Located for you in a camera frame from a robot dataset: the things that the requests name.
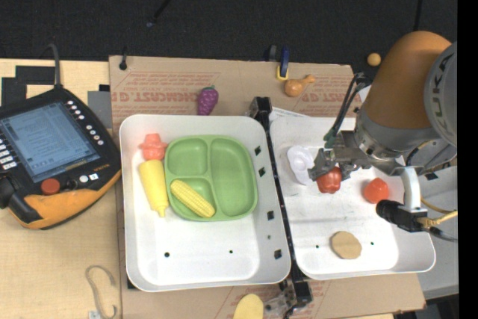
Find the red tomato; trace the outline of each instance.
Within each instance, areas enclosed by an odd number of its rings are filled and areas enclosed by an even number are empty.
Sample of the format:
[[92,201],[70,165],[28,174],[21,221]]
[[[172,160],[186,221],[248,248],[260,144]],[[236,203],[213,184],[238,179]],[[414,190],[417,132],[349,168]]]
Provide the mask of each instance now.
[[334,167],[328,173],[315,180],[321,193],[335,193],[341,188],[342,171],[340,167]]
[[370,181],[364,189],[364,197],[370,203],[379,203],[382,199],[388,198],[388,185],[380,177]]

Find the white tray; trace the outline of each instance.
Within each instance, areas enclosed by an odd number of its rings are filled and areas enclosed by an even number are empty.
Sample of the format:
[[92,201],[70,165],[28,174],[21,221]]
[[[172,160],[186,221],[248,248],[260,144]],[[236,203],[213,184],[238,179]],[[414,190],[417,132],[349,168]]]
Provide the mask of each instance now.
[[[376,205],[362,196],[364,186],[381,177],[388,183],[389,199],[403,203],[400,177],[389,177],[376,168],[360,169],[342,181],[341,189],[334,194],[319,192],[316,183],[305,186],[296,180],[288,163],[288,149],[304,146],[315,158],[334,121],[280,117],[270,127],[297,265],[305,275],[319,280],[428,271],[435,263],[429,234],[398,229],[379,217]],[[355,119],[347,118],[341,128],[353,130],[354,125]],[[332,251],[330,238],[339,231],[351,232],[361,243],[357,259],[342,259]]]
[[[159,133],[166,143],[195,134],[224,134],[239,140],[248,149],[255,168],[255,210],[238,220],[194,222],[169,207],[166,217],[161,218],[149,207],[137,171],[143,161],[138,145],[148,133]],[[119,138],[126,270],[133,285],[153,292],[277,283],[287,277],[291,257],[267,138],[260,123],[239,116],[137,114],[123,121]],[[260,176],[259,170],[265,173]]]

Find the red button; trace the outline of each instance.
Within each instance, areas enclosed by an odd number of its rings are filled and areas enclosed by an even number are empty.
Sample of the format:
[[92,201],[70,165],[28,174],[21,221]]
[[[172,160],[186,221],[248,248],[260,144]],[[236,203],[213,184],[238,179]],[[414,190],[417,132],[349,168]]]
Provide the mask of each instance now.
[[46,196],[51,196],[60,191],[60,182],[57,179],[45,179],[40,185],[40,189]]

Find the divided green plate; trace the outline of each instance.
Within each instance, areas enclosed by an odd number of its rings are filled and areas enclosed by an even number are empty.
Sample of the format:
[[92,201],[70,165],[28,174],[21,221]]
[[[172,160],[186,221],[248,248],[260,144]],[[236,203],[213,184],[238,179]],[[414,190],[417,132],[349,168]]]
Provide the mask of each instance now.
[[[174,212],[187,220],[235,220],[251,213],[258,201],[254,166],[238,140],[206,134],[181,137],[168,144],[164,157],[167,193]],[[192,212],[171,194],[181,179],[216,209],[211,218]]]

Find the yellow corn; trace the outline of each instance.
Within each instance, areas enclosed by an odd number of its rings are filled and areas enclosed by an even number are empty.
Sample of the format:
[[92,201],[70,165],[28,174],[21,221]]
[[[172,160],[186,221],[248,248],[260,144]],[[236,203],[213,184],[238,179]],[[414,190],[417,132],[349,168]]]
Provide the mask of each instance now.
[[211,218],[216,213],[213,205],[186,182],[175,179],[171,183],[171,193],[200,217]]

